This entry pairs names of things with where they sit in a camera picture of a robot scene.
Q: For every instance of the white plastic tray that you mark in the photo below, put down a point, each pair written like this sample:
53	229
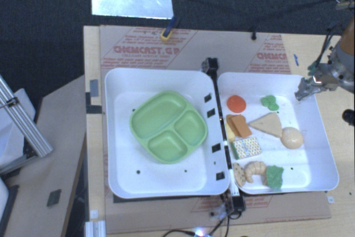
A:
124	169
310	152

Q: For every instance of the black cylinder on white bracket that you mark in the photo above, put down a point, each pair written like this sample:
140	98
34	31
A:
349	117

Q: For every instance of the thin black and white rod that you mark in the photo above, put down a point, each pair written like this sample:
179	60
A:
219	108

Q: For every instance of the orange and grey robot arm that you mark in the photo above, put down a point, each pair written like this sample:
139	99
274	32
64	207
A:
347	41

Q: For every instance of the beige round bread roll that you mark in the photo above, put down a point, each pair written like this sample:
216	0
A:
292	138

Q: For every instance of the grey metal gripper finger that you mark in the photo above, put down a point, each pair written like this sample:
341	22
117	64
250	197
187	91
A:
309	85
300	93

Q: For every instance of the orange round tomato slice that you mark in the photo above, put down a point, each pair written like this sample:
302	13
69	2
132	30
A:
236	104

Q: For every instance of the beige triangular bread slice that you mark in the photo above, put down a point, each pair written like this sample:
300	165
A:
267	123

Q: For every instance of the brown cardboard board red print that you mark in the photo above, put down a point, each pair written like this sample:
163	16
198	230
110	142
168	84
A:
183	50

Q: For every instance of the beige croissant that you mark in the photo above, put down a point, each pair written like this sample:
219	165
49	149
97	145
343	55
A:
253	169

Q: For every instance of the yellow cheese slice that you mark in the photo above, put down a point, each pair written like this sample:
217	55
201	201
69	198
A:
230	134

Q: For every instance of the brown chocolate chip biscuit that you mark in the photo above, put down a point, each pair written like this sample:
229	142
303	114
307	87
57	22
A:
239	175

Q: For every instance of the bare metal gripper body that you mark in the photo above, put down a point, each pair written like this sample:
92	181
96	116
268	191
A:
334	79

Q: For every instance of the green lettuce leaf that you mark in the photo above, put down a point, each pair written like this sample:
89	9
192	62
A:
275	177

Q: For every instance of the small green leaf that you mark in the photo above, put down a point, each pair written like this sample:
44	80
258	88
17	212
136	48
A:
269	102

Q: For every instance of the green divided plate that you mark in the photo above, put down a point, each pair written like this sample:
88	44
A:
163	125

